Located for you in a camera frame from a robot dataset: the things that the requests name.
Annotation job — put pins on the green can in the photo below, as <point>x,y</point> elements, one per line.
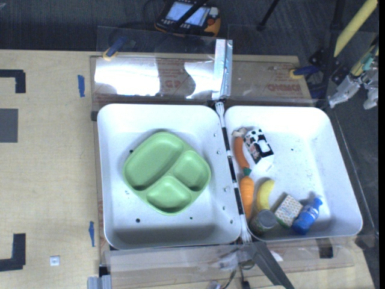
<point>264,221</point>

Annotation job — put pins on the white dotted packet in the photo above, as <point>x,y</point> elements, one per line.
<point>288,210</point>

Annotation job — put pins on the blue bottle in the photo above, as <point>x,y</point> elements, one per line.
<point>305,218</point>

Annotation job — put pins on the green divided plate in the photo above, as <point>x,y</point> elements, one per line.
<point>156,158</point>

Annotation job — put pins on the orange carrot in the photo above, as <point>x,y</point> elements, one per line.
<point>247,191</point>

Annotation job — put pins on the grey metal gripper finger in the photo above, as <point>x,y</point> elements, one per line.
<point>343,92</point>
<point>371,98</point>

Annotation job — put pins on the white plastic tray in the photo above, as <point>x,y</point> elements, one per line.
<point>192,230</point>
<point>306,149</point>

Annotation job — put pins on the orange toy sausage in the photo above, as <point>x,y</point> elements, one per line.
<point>240,155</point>

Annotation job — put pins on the yellow banana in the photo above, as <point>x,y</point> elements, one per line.
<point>264,194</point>

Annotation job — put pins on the cow print milk carton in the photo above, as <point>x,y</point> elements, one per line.
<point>258,146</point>

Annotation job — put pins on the brown cardboard board red print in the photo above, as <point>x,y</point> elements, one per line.
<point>258,84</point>

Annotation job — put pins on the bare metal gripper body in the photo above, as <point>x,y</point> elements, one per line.
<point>370,76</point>

